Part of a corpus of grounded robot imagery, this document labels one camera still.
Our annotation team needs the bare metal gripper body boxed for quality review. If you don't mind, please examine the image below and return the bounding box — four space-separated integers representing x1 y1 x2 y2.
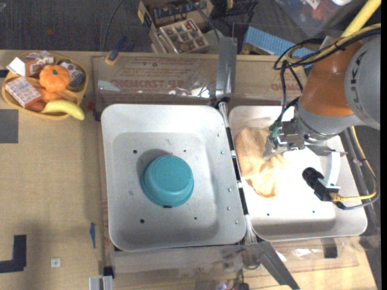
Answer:
273 118 307 151

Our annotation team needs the tan toy bread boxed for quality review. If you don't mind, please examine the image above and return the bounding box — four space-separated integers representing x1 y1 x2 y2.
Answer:
234 126 291 198

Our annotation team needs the white plastic tray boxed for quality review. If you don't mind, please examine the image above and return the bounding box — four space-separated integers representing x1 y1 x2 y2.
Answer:
228 105 368 242
100 103 247 252

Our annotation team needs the teal bowl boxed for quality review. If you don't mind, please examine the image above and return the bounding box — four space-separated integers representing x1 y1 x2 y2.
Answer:
140 154 195 208

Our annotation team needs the orange divided plate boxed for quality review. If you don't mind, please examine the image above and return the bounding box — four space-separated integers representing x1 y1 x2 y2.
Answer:
1 50 89 121

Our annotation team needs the yellow banana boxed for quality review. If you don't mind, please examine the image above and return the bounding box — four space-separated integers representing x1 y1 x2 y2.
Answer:
40 99 86 121

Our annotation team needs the small red and white can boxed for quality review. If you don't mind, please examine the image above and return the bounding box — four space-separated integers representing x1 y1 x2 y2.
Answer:
58 59 86 88

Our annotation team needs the orange toy pumpkin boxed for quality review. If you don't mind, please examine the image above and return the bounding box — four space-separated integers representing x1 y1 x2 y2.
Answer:
39 64 71 93

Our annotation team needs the red toy sausage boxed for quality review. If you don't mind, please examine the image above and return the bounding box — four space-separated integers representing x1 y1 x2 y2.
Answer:
26 100 47 112

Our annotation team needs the brown and red carton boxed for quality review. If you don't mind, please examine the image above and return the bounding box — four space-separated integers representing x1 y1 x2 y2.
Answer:
20 52 56 77

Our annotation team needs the red and white carton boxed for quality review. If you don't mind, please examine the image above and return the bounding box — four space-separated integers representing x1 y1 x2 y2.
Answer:
4 76 42 109

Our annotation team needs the small white carton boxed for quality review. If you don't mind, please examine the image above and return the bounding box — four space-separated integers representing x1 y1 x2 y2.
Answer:
5 56 27 77

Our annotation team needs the black cylinder on white bracket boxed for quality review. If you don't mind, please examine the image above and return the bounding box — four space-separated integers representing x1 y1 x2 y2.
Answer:
302 145 348 202

